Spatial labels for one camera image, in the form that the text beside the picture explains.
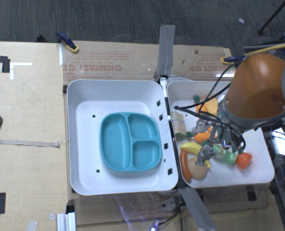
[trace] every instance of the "gray carpet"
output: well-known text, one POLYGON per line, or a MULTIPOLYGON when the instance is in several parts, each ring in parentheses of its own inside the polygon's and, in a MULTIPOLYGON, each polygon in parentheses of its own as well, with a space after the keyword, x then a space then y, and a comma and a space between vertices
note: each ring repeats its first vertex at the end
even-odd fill
POLYGON ((284 0, 0 0, 0 41, 72 40, 159 43, 161 24, 176 25, 175 44, 230 48, 278 40, 285 7, 258 36, 284 0))

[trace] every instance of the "blue dish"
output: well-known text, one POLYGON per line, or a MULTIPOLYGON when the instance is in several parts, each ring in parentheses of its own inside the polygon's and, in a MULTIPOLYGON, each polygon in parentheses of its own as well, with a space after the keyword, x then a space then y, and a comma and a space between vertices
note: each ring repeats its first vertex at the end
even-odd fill
POLYGON ((159 130, 147 115, 119 112, 106 116, 99 140, 103 161, 115 171, 149 170, 161 161, 159 130))

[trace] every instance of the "green bottle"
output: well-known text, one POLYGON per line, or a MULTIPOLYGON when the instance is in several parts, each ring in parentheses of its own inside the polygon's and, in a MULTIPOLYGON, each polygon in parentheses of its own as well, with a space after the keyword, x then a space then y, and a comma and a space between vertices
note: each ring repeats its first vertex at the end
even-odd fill
POLYGON ((219 160, 226 162, 227 164, 233 165, 237 159, 237 154, 235 154, 229 150, 224 149, 223 147, 221 147, 221 145, 214 144, 213 150, 216 153, 216 155, 214 157, 219 159, 219 160))

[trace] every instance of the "brown round bread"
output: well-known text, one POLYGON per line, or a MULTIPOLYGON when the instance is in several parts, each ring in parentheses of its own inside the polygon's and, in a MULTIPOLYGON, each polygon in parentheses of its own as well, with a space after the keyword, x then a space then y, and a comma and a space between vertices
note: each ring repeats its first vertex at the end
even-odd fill
POLYGON ((196 164, 198 158, 192 157, 188 160, 187 165, 189 172, 191 174, 191 177, 195 180, 201 180, 204 177, 206 177, 208 173, 208 167, 206 164, 203 164, 202 166, 199 166, 196 164))

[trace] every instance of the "banana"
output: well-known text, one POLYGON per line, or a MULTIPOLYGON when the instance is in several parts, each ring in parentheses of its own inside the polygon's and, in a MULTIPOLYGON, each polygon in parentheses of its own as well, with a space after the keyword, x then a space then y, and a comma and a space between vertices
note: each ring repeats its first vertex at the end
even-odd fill
MULTIPOLYGON (((199 151, 201 149, 201 145, 193 142, 185 142, 184 144, 181 144, 180 148, 181 150, 187 151, 189 153, 198 156, 199 151)), ((207 165, 208 168, 211 167, 211 164, 208 160, 205 161, 205 164, 207 165)))

